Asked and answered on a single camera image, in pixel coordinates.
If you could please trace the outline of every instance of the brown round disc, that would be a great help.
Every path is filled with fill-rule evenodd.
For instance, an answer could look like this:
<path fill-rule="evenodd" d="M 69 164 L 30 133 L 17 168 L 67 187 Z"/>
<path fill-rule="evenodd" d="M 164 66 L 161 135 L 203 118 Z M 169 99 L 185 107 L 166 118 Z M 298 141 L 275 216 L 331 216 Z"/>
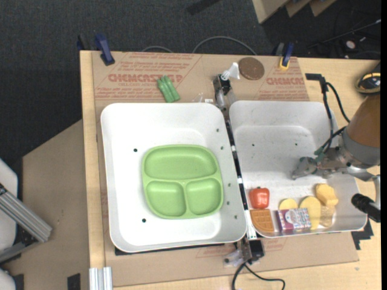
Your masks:
<path fill-rule="evenodd" d="M 263 64 L 253 57 L 242 58 L 239 61 L 239 71 L 248 80 L 259 80 L 265 74 Z"/>

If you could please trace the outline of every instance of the divided green plate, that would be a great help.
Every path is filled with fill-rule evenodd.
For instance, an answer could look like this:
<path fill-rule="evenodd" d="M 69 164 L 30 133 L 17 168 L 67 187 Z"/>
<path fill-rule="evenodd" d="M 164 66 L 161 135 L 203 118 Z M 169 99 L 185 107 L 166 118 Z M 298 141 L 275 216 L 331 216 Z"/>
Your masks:
<path fill-rule="evenodd" d="M 223 205 L 223 183 L 215 155 L 199 145 L 157 146 L 145 153 L 143 187 L 159 217 L 204 217 Z"/>

